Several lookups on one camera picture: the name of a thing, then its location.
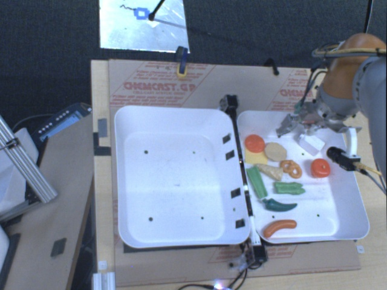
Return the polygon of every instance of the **dark floor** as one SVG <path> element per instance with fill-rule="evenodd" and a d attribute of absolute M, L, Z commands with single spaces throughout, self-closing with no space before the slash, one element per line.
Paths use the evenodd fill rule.
<path fill-rule="evenodd" d="M 310 67 L 310 53 L 364 29 L 368 0 L 183 0 L 189 61 Z M 99 0 L 0 0 L 0 114 L 10 126 L 91 102 L 93 59 L 173 60 L 173 54 L 99 48 Z M 369 33 L 386 42 L 387 0 Z M 25 123 L 30 132 L 41 121 Z M 88 289 L 88 225 L 73 289 Z"/>

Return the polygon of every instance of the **green pepper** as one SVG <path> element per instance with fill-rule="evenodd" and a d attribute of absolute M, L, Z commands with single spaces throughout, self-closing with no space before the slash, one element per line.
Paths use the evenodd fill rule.
<path fill-rule="evenodd" d="M 265 204 L 266 209 L 271 211 L 289 211 L 297 206 L 297 203 L 284 204 L 277 202 L 274 199 L 263 199 L 262 201 Z"/>
<path fill-rule="evenodd" d="M 254 187 L 254 191 L 259 199 L 267 196 L 267 190 L 262 180 L 261 172 L 257 167 L 251 167 L 246 170 L 247 176 Z"/>
<path fill-rule="evenodd" d="M 289 195 L 301 195 L 305 192 L 302 184 L 298 182 L 275 182 L 274 187 L 277 193 L 287 193 Z"/>

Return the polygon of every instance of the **toy pretzel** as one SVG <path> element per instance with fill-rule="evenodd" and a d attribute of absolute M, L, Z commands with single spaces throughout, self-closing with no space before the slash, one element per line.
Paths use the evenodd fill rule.
<path fill-rule="evenodd" d="M 288 173 L 292 178 L 300 178 L 302 176 L 300 166 L 293 160 L 283 160 L 279 166 L 283 168 L 284 173 Z"/>

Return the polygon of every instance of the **red tomato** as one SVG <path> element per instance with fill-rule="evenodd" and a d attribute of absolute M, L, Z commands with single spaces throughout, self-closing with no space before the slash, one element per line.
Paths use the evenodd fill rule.
<path fill-rule="evenodd" d="M 327 177 L 331 173 L 328 161 L 320 158 L 313 160 L 310 169 L 312 176 L 317 178 Z"/>
<path fill-rule="evenodd" d="M 265 141 L 257 134 L 251 134 L 244 140 L 245 147 L 251 152 L 263 152 Z"/>

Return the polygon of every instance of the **white plastic tray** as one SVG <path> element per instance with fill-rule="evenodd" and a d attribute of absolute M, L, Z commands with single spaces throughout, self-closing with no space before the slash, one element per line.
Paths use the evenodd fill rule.
<path fill-rule="evenodd" d="M 124 243 L 147 248 L 247 239 L 238 153 L 225 113 L 127 106 L 115 115 L 115 146 Z"/>
<path fill-rule="evenodd" d="M 319 130 L 316 135 L 326 144 L 316 156 L 311 156 L 296 142 L 301 134 L 301 127 L 290 134 L 277 137 L 275 129 L 281 125 L 286 114 L 284 112 L 246 111 L 238 117 L 242 146 L 248 135 L 258 134 L 266 143 L 276 142 L 283 145 L 288 152 L 287 159 L 296 161 L 303 170 L 303 175 L 299 179 L 292 179 L 284 174 L 282 180 L 303 184 L 306 192 L 302 195 L 276 194 L 274 180 L 262 174 L 268 191 L 266 198 L 273 198 L 282 203 L 297 203 L 298 206 L 290 211 L 278 213 L 266 210 L 252 187 L 249 187 L 258 233 L 262 237 L 264 228 L 273 221 L 294 219 L 298 223 L 295 229 L 280 230 L 266 240 L 270 243 L 298 243 L 352 240 L 365 237 L 369 231 L 369 222 L 354 172 L 344 171 L 326 156 L 326 151 L 331 146 L 345 150 L 343 135 L 329 129 Z M 324 158 L 329 162 L 331 174 L 328 177 L 313 178 L 311 176 L 310 165 L 316 158 Z M 273 161 L 269 161 L 268 164 L 279 165 Z M 251 164 L 245 164 L 246 169 L 251 166 Z"/>

